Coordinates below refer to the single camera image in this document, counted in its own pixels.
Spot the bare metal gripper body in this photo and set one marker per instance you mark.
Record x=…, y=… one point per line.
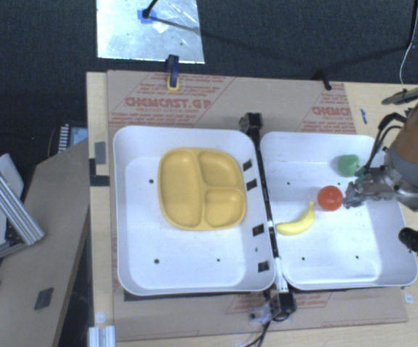
x=382, y=184

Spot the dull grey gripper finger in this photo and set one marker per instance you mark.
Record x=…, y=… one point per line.
x=350, y=195

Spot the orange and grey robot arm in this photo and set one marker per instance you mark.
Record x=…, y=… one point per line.
x=417, y=143

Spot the red tomato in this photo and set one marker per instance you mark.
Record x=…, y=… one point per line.
x=329, y=198

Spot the green pepper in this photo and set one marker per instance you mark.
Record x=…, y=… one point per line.
x=348, y=165

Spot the yellow banana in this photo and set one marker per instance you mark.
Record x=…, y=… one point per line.
x=297, y=224

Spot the white plastic tray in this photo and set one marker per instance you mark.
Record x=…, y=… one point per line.
x=339, y=259
x=194, y=259

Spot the thin black and white rod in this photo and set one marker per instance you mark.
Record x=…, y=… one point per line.
x=267, y=208

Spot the yellow divided plate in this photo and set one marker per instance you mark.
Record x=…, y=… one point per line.
x=201, y=188

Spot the brown cardboard board red print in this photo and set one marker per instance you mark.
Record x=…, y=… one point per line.
x=201, y=96

